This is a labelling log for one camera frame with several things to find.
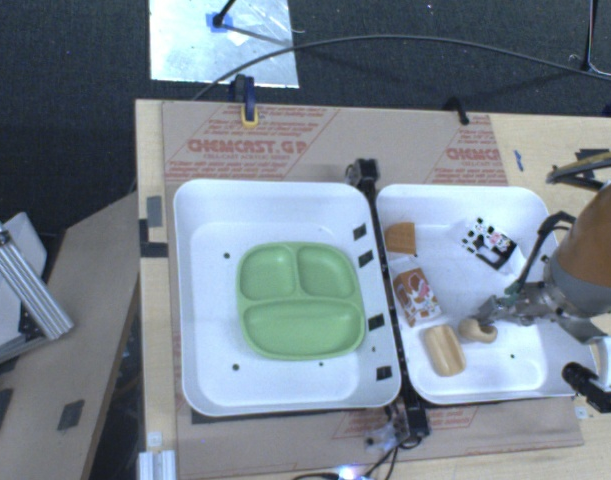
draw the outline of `white tray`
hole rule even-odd
[[[437,319],[413,328],[399,319],[410,380],[423,398],[457,404],[574,394],[561,377],[563,366],[576,361],[592,367],[594,358],[589,346],[579,344],[555,323],[521,327],[497,322],[498,338],[493,344],[463,343],[467,367],[453,377],[434,372],[422,340],[424,330],[433,325],[447,323],[456,328],[490,295],[502,296],[520,274],[536,231],[548,215],[536,194],[517,187],[392,185],[381,191],[377,207],[383,230],[397,222],[415,223],[416,261],[443,311]],[[500,271],[459,244],[459,223],[471,223],[477,217],[518,243]],[[542,253],[551,255],[555,248],[555,237],[550,235]],[[389,254],[388,261],[401,256]],[[528,281],[540,281],[542,274],[543,263],[536,261]],[[402,309],[397,309],[402,316]]]
[[[194,180],[177,191],[174,215],[183,390],[194,409],[210,416],[348,409],[380,407],[396,397],[396,346],[370,209],[360,192],[336,183]],[[363,225],[366,234],[355,239]],[[353,352],[322,361],[255,353],[238,321],[236,267],[252,247],[280,241],[343,251],[358,275],[366,326],[378,315],[384,325],[367,328]],[[359,267],[369,251],[373,260]],[[391,376],[378,380],[388,369]]]

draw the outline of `green plate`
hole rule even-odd
[[[243,335],[263,356],[326,359],[363,341],[358,278],[334,247],[309,242],[254,247],[238,264],[236,287]]]

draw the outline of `black fabric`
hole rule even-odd
[[[333,36],[448,36],[580,66],[589,0],[289,0],[303,43]],[[200,84],[149,78],[148,0],[0,0],[0,216],[70,226],[127,193],[134,100],[188,99]],[[611,0],[593,61],[611,71]],[[297,54],[301,88],[260,102],[600,115],[611,84],[468,48],[365,43]],[[217,88],[210,99],[226,97]]]

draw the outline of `wooden table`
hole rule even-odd
[[[454,119],[453,114],[442,114],[444,119]],[[533,190],[550,211],[577,215],[592,194],[546,185],[545,175],[553,164],[575,161],[574,152],[580,149],[611,149],[611,119],[507,114],[492,114],[490,119],[509,184]],[[164,207],[162,102],[138,101],[136,124],[139,218],[146,219],[150,198],[162,197]],[[348,152],[349,160],[353,160],[351,155]],[[599,177],[611,179],[611,169]],[[166,243],[167,225],[163,218],[159,226],[150,227],[149,242]],[[166,258],[141,259],[145,426],[150,452],[174,450],[177,444],[168,274]],[[601,317],[598,323],[611,333],[611,315]],[[585,406],[581,400],[577,404]],[[611,415],[598,415],[591,408],[588,414],[581,421],[586,440],[582,447],[405,462],[397,465],[393,478],[611,478]],[[262,478],[294,476],[289,472]]]

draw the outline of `metal plate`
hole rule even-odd
[[[237,0],[226,16],[229,29],[213,29],[211,15],[226,2],[150,0],[153,80],[213,82],[247,61],[292,46],[287,0]],[[252,66],[245,75],[256,85],[298,88],[293,53]]]

